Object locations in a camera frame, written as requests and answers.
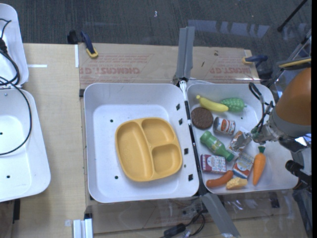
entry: yellow clamp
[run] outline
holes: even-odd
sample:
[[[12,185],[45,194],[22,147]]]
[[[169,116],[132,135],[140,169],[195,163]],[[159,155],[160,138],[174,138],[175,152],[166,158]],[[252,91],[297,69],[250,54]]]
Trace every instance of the yellow clamp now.
[[[279,64],[280,68],[286,68],[286,67],[290,67],[290,66],[295,66],[295,65],[300,65],[306,62],[312,62],[312,58],[306,58],[306,59],[299,59],[296,61],[288,61],[286,63],[281,63]]]
[[[95,49],[95,47],[93,47],[94,48],[94,53],[92,54],[90,51],[89,51],[89,49],[87,49],[86,48],[86,51],[87,51],[87,53],[88,53],[88,55],[91,57],[91,58],[96,58],[97,56],[98,56],[98,52],[97,52],[97,50]]]
[[[249,64],[249,65],[251,65],[251,64],[253,64],[254,62],[253,62],[253,61],[246,61],[246,57],[242,57],[242,63],[243,63],[243,64]]]

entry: white tray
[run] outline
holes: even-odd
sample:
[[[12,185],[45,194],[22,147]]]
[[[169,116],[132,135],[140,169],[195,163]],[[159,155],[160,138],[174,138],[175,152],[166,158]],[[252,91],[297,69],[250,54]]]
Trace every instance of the white tray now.
[[[263,86],[256,85],[262,93],[264,101],[269,103],[274,102],[271,91]],[[213,117],[217,116],[234,120],[236,122],[236,131],[243,127],[247,131],[251,131],[262,117],[262,110],[260,101],[251,93],[248,84],[193,84],[187,89],[188,103],[190,111],[199,107],[199,102],[196,99],[197,95],[208,98],[215,102],[220,102],[222,99],[238,97],[244,100],[247,105],[240,113],[216,113],[212,112]],[[225,146],[227,146],[232,137],[230,135],[219,134],[213,132],[213,127],[208,129],[214,136],[216,136]],[[197,146],[198,154],[210,154],[210,150],[200,142],[201,135],[205,130],[201,130],[193,126],[193,133]],[[245,152],[251,156],[255,156],[258,151],[259,144],[251,142],[246,148]],[[292,160],[292,155],[289,150],[281,146],[278,142],[267,142],[265,145],[266,166],[262,177],[260,178],[257,186],[253,186],[252,177],[253,170],[248,177],[248,185],[242,189],[227,190],[225,186],[207,188],[210,192],[215,194],[229,194],[229,193],[242,193],[261,190],[276,190],[276,189],[290,189],[293,188],[298,181],[298,178],[286,170],[285,164],[288,160]],[[234,161],[226,164],[227,170],[232,169]],[[220,177],[219,174],[203,173],[204,184],[208,179],[216,179]]]
[[[44,191],[51,173],[40,122],[32,95],[24,90],[32,112],[32,132],[18,150],[0,156],[0,202]],[[16,89],[0,90],[0,153],[12,150],[26,138],[29,110]]]
[[[112,203],[181,198],[197,192],[199,180],[194,150],[183,94],[178,87],[172,84],[96,83],[86,88],[84,103],[88,188],[95,200]],[[183,163],[171,176],[137,182],[129,179],[120,165],[115,131],[128,120],[148,117],[162,118],[171,124],[179,140]]]
[[[5,28],[3,39],[8,53],[17,64],[21,80],[28,80],[28,68],[20,34],[18,16],[14,8],[0,3],[0,18],[12,20]],[[0,21],[0,35],[5,22]],[[12,79],[15,71],[11,63],[0,55],[0,76]],[[0,202],[31,196],[44,191],[51,173],[42,130],[33,96],[22,90],[32,112],[32,131],[18,150],[0,156]],[[29,109],[21,93],[15,88],[0,88],[0,153],[8,152],[24,141],[29,131]]]

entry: wooden table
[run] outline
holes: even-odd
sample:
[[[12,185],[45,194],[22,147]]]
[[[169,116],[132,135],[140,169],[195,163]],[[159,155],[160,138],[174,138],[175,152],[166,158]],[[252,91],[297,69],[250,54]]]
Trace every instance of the wooden table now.
[[[79,68],[74,45],[24,44],[29,80],[23,89],[36,102],[51,169],[51,183],[42,193],[21,198],[20,219],[13,224],[12,238],[71,238],[72,220],[83,219],[86,205]],[[305,237],[297,204],[291,191],[282,207],[287,214],[242,218],[234,221],[243,237]],[[162,229],[98,234],[97,237],[160,237]],[[208,223],[202,236],[222,238],[214,223]]]

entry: green toy bottle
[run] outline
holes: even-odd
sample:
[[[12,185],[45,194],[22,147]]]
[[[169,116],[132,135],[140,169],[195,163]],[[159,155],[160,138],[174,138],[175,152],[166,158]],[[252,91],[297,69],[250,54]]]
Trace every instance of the green toy bottle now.
[[[223,156],[227,162],[230,162],[234,155],[226,150],[223,143],[211,134],[210,131],[205,131],[200,137],[200,141],[205,144],[215,155]]]

